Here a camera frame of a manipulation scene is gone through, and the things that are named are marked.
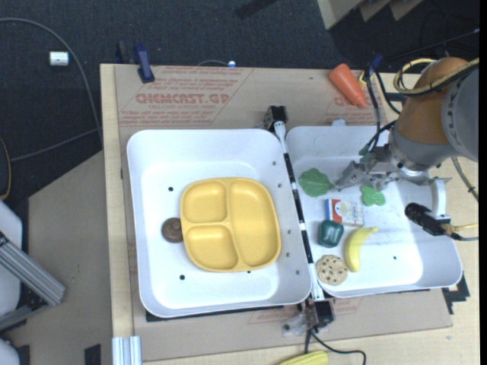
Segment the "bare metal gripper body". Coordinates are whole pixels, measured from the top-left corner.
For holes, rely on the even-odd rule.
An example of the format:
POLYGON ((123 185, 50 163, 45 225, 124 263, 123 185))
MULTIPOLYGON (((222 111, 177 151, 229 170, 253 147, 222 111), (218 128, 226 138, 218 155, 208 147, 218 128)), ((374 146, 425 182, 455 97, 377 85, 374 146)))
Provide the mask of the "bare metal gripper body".
POLYGON ((369 184, 376 175, 391 176, 393 183, 405 180, 419 186, 430 179, 426 166, 411 161, 400 149, 393 146, 376 147, 364 155, 364 165, 367 172, 365 181, 369 184))

